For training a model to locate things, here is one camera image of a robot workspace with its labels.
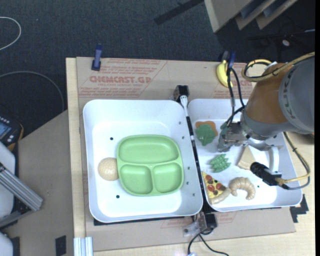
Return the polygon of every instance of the toy bread roll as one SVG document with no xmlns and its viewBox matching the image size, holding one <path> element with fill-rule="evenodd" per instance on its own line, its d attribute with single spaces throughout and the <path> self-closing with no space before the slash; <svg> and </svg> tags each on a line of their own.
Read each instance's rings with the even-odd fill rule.
<svg viewBox="0 0 320 256">
<path fill-rule="evenodd" d="M 119 178 L 117 159 L 107 157 L 101 160 L 98 165 L 99 175 L 107 181 L 115 181 Z"/>
</svg>

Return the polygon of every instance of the toy pizza slice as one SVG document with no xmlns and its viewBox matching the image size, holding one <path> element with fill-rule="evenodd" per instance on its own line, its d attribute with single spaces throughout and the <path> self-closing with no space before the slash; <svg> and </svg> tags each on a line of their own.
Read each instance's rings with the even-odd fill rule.
<svg viewBox="0 0 320 256">
<path fill-rule="evenodd" d="M 221 182 L 214 179 L 211 175 L 202 171 L 202 177 L 210 204 L 217 204 L 230 195 L 231 189 L 225 187 Z"/>
</svg>

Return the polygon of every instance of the table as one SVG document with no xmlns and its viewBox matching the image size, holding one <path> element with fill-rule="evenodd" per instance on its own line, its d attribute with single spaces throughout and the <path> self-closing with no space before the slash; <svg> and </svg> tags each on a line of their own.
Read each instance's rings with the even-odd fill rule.
<svg viewBox="0 0 320 256">
<path fill-rule="evenodd" d="M 168 61 L 169 64 L 175 66 L 176 70 L 186 72 L 190 64 L 197 66 L 203 65 L 201 62 L 190 61 Z M 68 119 L 69 119 L 69 140 L 70 140 L 70 162 L 71 162 L 71 182 L 72 182 L 72 208 L 73 208 L 73 228 L 74 237 L 84 238 L 87 236 L 86 221 L 84 211 L 84 191 L 83 191 L 83 176 L 82 176 L 82 155 L 81 155 L 81 136 L 80 128 L 80 110 L 78 98 L 78 76 L 77 76 L 77 59 L 66 59 L 67 73 L 67 96 L 68 96 Z M 226 252 L 231 256 L 243 255 L 279 255 L 283 252 L 284 255 L 301 256 L 315 255 L 315 183 L 314 183 L 314 140 L 309 136 L 300 134 L 291 134 L 292 139 L 298 147 L 301 154 L 306 158 L 311 166 L 311 183 L 305 187 L 302 192 L 309 207 L 306 215 L 298 216 L 298 223 L 295 224 L 296 232 L 265 235 L 257 237 L 244 237 L 236 239 L 222 239 L 209 241 L 208 244 L 215 250 Z M 292 161 L 296 167 L 297 174 L 303 175 L 304 169 L 299 160 L 292 153 Z M 182 256 L 187 254 L 188 243 L 145 246 L 139 248 L 126 248 L 118 250 L 97 251 L 95 256 L 124 256 L 124 255 L 172 255 Z M 192 244 L 191 251 L 197 255 L 213 255 L 202 242 Z"/>
</svg>

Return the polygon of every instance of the green plate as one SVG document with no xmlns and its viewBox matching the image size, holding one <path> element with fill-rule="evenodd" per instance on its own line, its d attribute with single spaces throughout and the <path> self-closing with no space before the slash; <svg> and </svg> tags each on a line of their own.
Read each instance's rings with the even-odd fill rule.
<svg viewBox="0 0 320 256">
<path fill-rule="evenodd" d="M 179 190 L 184 168 L 179 147 L 163 135 L 134 135 L 120 141 L 116 152 L 119 179 L 135 196 L 160 196 Z"/>
</svg>

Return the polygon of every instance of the yellow banana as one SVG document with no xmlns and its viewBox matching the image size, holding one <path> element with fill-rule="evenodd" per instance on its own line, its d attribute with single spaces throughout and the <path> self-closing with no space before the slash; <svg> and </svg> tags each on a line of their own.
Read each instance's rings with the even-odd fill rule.
<svg viewBox="0 0 320 256">
<path fill-rule="evenodd" d="M 223 60 L 217 67 L 216 67 L 216 74 L 218 76 L 218 79 L 220 81 L 220 83 L 228 88 L 228 77 L 227 77 L 227 61 Z"/>
</svg>

